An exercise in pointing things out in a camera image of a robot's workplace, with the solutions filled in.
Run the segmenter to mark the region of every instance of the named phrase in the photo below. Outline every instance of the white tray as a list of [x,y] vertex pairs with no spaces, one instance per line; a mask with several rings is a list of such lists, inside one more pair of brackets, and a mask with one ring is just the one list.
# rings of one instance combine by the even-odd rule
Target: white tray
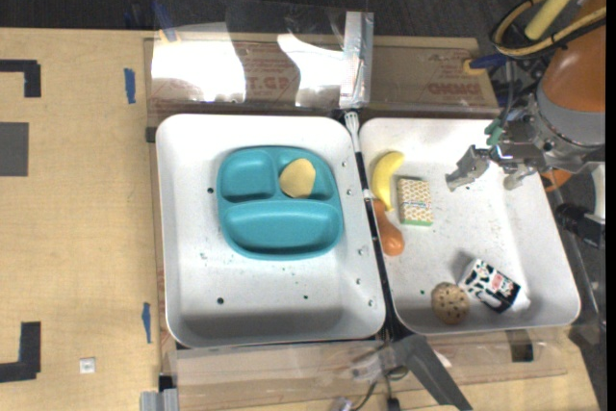
[[[538,175],[506,191],[503,171],[490,165],[472,185],[450,192],[445,174],[469,145],[485,147],[485,120],[376,118],[364,124],[360,142],[369,179],[378,157],[401,151],[404,163],[392,179],[411,176],[430,184],[434,224],[400,226],[405,250],[386,256],[386,269],[398,318],[421,334],[464,333],[566,325],[579,312],[574,277],[552,210]],[[440,282],[457,282],[465,266],[481,258],[524,287],[530,308],[519,317],[500,315],[478,300],[467,319],[445,325],[432,313],[430,292]]]
[[[330,166],[344,233],[327,253],[297,261],[244,257],[220,231],[218,168],[236,149],[308,149]],[[323,117],[178,115],[156,134],[167,324],[188,347],[363,339],[385,306],[348,131]]]

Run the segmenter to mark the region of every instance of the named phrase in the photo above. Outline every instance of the banana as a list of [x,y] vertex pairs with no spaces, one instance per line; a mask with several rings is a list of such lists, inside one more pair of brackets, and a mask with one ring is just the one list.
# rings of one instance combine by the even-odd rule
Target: banana
[[391,177],[396,172],[402,162],[404,161],[404,155],[398,151],[391,151],[383,156],[376,163],[374,172],[372,173],[372,193],[376,195],[385,204],[385,209],[391,211],[392,207],[392,193],[391,193]]

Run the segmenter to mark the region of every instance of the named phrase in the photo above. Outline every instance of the teal plate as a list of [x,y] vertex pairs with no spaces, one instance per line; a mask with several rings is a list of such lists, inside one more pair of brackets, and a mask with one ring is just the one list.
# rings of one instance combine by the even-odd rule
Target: teal plate
[[[280,190],[278,177],[300,158],[315,168],[315,185],[309,197],[291,198]],[[225,240],[253,259],[316,257],[343,234],[334,176],[322,158],[305,149],[260,146],[233,152],[218,170],[217,199]]]

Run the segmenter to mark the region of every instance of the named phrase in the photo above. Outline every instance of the cookie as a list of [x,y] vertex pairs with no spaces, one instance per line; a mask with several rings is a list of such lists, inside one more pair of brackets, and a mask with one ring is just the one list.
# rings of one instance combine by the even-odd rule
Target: cookie
[[470,308],[469,297],[455,284],[440,283],[432,290],[432,311],[444,323],[456,325],[462,322]]
[[305,198],[312,193],[317,171],[305,158],[291,161],[282,170],[278,183],[283,193],[293,198]]

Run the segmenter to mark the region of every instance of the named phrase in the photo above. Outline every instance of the wooden table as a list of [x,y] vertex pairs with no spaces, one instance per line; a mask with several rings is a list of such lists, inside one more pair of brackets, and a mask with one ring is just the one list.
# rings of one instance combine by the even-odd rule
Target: wooden table
[[[0,362],[17,360],[22,322],[40,321],[42,335],[40,373],[0,383],[0,409],[138,409],[140,393],[157,387],[147,38],[151,33],[0,29],[0,59],[37,60],[42,70],[41,98],[24,97],[23,74],[0,72],[0,122],[29,123],[28,176],[0,176]],[[133,104],[125,68],[136,76]],[[579,350],[566,338],[563,354],[566,374],[462,391],[475,409],[597,409]],[[80,359],[91,357],[95,372],[80,373]],[[426,391],[398,397],[403,408],[435,404]],[[366,409],[384,409],[384,399]]]

